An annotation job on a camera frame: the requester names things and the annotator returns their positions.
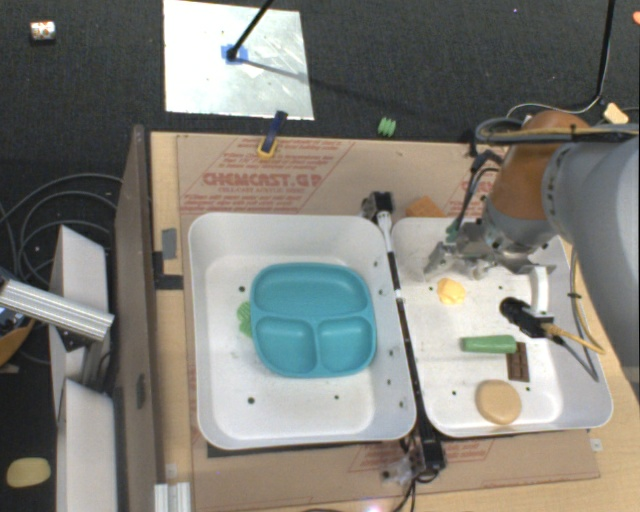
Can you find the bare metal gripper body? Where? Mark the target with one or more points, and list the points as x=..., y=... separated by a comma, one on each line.
x=480, y=246

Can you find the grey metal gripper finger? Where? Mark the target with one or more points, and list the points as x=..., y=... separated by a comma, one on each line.
x=436, y=259
x=479, y=270

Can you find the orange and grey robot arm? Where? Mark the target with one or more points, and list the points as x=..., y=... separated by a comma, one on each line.
x=590, y=185

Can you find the yellow toy food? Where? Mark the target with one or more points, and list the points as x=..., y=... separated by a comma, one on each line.
x=451, y=291

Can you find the thin black and white rod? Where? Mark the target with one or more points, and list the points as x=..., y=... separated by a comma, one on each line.
x=400, y=295

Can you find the orange biscuit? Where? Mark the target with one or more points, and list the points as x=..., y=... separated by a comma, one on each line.
x=424, y=207

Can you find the green rectangular bar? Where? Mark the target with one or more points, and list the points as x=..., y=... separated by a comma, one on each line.
x=487, y=344

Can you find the brown chocolate bar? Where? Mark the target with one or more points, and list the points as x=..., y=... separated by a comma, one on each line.
x=519, y=364

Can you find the white plastic tray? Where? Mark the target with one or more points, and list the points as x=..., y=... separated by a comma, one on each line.
x=450, y=390
x=225, y=400

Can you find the tan oval bread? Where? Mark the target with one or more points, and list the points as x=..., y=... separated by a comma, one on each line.
x=498, y=402

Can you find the blue divided plate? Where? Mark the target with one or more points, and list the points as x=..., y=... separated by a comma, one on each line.
x=310, y=315

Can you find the green ribbed toy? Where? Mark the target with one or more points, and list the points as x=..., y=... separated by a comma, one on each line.
x=387, y=126

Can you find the brown cardboard board, red print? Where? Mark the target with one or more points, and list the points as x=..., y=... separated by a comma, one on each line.
x=280, y=170

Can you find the green toy vegetable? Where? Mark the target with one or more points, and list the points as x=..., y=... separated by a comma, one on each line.
x=244, y=314

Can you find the small metal can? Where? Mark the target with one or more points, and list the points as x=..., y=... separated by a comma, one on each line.
x=42, y=31

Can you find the pale yellow oval bread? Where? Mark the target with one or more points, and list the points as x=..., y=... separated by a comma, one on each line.
x=28, y=472

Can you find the black cylinder on white bracket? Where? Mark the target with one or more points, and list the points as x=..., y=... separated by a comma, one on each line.
x=520, y=312

